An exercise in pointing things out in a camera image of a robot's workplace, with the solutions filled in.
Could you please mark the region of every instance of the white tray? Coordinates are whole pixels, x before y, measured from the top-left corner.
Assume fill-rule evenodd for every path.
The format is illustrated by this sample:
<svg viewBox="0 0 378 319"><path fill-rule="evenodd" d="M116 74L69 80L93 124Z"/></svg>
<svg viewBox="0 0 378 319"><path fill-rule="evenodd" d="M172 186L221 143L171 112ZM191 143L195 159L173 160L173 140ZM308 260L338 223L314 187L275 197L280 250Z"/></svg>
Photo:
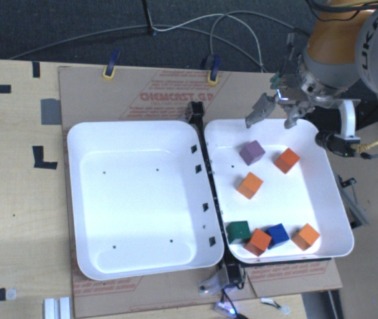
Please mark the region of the white tray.
<svg viewBox="0 0 378 319"><path fill-rule="evenodd" d="M181 121L75 125L76 253L94 280L217 264L224 244L196 131Z"/></svg>
<svg viewBox="0 0 378 319"><path fill-rule="evenodd" d="M351 252L352 230L331 170L326 151L317 146L317 129L310 122L298 120L293 128L284 128L284 120L263 120L249 129L244 120L214 120L205 128L208 153L225 226L233 221L248 221L251 232L266 230L282 223L289 237L306 223L320 238L306 251L291 240L267 250L259 257L242 244L229 245L232 254L248 264L341 257ZM257 140L264 148L261 160L248 166L239 151ZM291 148L301 158L287 173L274 160ZM236 188L253 172L264 182L252 199Z"/></svg>

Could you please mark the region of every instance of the purple cube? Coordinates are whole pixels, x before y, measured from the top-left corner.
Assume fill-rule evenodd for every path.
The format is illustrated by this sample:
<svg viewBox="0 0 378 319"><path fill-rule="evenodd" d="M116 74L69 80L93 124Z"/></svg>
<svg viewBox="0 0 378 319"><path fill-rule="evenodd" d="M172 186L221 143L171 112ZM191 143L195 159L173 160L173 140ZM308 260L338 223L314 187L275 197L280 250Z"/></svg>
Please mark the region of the purple cube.
<svg viewBox="0 0 378 319"><path fill-rule="evenodd" d="M256 161L259 161L265 153L266 152L262 146L257 141L253 141L245 144L239 154L247 165L251 165Z"/></svg>

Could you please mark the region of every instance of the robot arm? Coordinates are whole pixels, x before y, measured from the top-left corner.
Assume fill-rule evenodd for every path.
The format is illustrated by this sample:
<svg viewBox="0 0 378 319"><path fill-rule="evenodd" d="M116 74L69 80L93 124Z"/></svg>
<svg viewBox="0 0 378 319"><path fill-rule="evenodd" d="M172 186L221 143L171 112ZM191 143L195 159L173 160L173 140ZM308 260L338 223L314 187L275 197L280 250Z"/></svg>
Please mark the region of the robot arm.
<svg viewBox="0 0 378 319"><path fill-rule="evenodd" d="M276 95L261 96L246 117L246 127L265 119L276 104L287 114L285 128L295 126L316 106L339 109L340 133L319 133L316 142L337 155L358 156L352 145L360 142L355 136L355 107L361 100L340 94L359 79L378 94L378 0L327 0L325 5L306 1L321 13L298 57L297 73L278 72L272 78Z"/></svg>

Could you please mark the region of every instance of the green cube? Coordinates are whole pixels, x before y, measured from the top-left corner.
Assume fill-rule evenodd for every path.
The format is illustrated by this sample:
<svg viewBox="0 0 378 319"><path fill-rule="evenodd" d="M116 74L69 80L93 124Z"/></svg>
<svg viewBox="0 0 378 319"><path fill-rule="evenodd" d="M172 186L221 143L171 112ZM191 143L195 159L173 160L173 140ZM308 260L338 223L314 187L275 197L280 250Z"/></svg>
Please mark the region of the green cube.
<svg viewBox="0 0 378 319"><path fill-rule="evenodd" d="M227 225L226 231L230 244L245 243L250 239L248 221L231 222Z"/></svg>

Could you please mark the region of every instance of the orange cube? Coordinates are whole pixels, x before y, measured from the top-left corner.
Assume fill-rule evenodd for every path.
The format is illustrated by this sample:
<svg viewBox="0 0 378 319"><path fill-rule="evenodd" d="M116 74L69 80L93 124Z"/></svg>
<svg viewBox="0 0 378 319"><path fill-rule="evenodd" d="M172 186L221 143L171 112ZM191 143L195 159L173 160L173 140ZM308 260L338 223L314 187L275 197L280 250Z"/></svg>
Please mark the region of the orange cube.
<svg viewBox="0 0 378 319"><path fill-rule="evenodd" d="M248 173L242 183L237 187L237 191L247 198L252 199L261 185L261 178L255 176L253 173Z"/></svg>
<svg viewBox="0 0 378 319"><path fill-rule="evenodd" d="M319 236L320 234L307 223L292 237L292 241L305 251L316 242Z"/></svg>
<svg viewBox="0 0 378 319"><path fill-rule="evenodd" d="M300 156L298 156L290 148L288 148L283 152L282 155L278 157L278 159L276 159L274 165L284 173L287 173L299 160Z"/></svg>
<svg viewBox="0 0 378 319"><path fill-rule="evenodd" d="M266 251L271 242L271 236L261 229L256 228L250 240L243 246L246 250L250 251L253 255L260 256Z"/></svg>

